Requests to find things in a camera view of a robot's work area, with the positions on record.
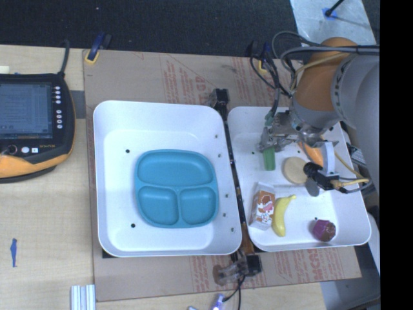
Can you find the black cylinder on white bracket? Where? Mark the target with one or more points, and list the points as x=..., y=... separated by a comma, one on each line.
x=326, y=178

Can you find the yellow banana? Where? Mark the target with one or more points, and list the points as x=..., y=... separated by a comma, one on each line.
x=280, y=216

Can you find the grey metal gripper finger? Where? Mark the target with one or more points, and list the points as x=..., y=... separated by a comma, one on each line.
x=265, y=140
x=282, y=143

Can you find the blue divided plate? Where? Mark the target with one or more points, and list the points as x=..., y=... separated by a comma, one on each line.
x=175, y=189

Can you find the beige biscuit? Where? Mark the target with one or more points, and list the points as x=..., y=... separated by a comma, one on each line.
x=293, y=170

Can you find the white plastic tray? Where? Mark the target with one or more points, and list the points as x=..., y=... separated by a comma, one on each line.
x=342, y=212
x=116, y=173

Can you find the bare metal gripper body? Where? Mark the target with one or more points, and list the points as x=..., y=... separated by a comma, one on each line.
x=285, y=126

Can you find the orange carrot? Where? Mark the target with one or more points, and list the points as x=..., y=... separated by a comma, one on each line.
x=314, y=155

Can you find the brown cardboard board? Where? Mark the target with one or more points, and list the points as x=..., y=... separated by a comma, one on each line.
x=135, y=76

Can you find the orange and white carton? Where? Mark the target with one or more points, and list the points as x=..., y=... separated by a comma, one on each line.
x=263, y=207

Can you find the green block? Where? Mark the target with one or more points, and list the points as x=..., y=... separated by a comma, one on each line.
x=269, y=160

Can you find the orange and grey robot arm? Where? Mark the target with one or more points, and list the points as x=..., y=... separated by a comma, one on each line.
x=322, y=86

